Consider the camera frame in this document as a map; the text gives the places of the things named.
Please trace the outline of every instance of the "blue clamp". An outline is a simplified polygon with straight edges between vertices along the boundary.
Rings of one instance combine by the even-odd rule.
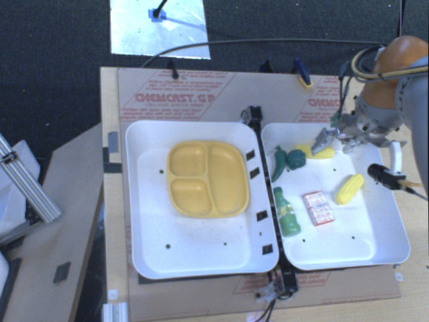
[[[153,9],[148,9],[147,13],[149,15],[149,18],[154,22],[154,23],[162,23],[163,20],[167,20],[167,14],[166,12],[162,9],[160,11],[160,16],[158,18],[154,17],[154,11],[156,10],[156,8]]]
[[[299,58],[295,58],[294,60],[294,72],[295,71],[298,71],[300,73],[298,80],[300,81],[301,85],[304,86],[304,88],[310,89],[311,87],[313,87],[313,83],[310,79],[308,69]]]

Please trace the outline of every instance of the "dark green vegetable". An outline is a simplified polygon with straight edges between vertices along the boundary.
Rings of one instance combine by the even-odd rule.
[[[286,164],[292,170],[303,167],[306,164],[306,155],[302,150],[292,150],[286,157]]]
[[[274,154],[275,158],[275,169],[274,173],[271,177],[271,181],[276,181],[280,175],[282,175],[282,172],[284,170],[284,167],[286,165],[286,152],[280,148],[280,146],[275,147],[276,151]]]

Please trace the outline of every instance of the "white tray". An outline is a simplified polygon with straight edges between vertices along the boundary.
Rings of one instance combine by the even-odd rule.
[[[243,213],[199,219],[175,210],[168,195],[167,156],[177,143],[192,140],[229,143],[244,159],[254,151],[255,156],[245,160],[250,201]],[[240,123],[137,121],[127,129],[125,144],[133,263],[142,276],[256,273],[276,265],[279,252],[253,130]],[[250,179],[256,168],[260,173]],[[266,218],[258,221],[262,211]]]
[[[271,172],[275,147],[289,152],[298,144],[313,144],[323,127],[320,123],[273,123],[263,130],[263,144]],[[273,183],[283,188],[291,202],[301,233],[283,237],[288,260],[303,270],[353,266],[399,264],[410,254],[410,244],[392,191],[369,177],[370,164],[383,164],[378,148],[372,144],[356,147],[344,154],[335,140],[335,156],[326,160],[307,160],[304,167],[286,170]],[[365,184],[346,205],[337,205],[335,195],[346,179],[361,173]],[[335,221],[313,226],[302,195],[322,190]]]

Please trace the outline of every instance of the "table surface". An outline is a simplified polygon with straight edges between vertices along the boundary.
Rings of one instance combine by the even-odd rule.
[[[117,128],[118,99],[117,68],[102,68],[101,92],[103,118],[103,147],[108,145],[106,131]],[[351,104],[353,95],[358,95],[362,85],[351,85],[346,105]],[[411,133],[408,128],[402,127],[389,138],[407,140],[403,148],[403,172],[412,182],[420,182],[420,177],[414,162],[411,146]],[[382,149],[381,154],[386,164],[389,164],[389,153]],[[120,155],[110,154],[110,162],[120,162]],[[112,174],[105,174],[105,204],[120,203],[123,199],[121,178]],[[342,303],[314,307],[301,307],[274,310],[271,321],[423,321],[429,315],[429,258],[428,258],[428,203],[414,195],[405,192],[394,192],[404,226],[410,241],[411,254],[407,261],[396,268],[404,281],[400,282],[402,297],[400,299],[385,299],[358,303]],[[107,232],[107,288],[115,287],[119,291],[118,301],[127,301],[127,265],[126,245],[124,239],[109,238],[124,228],[124,217],[121,212],[108,212],[105,215]],[[254,321],[258,313],[234,313],[187,318],[191,322],[227,322],[227,321]],[[183,319],[169,319],[162,321],[183,321]]]

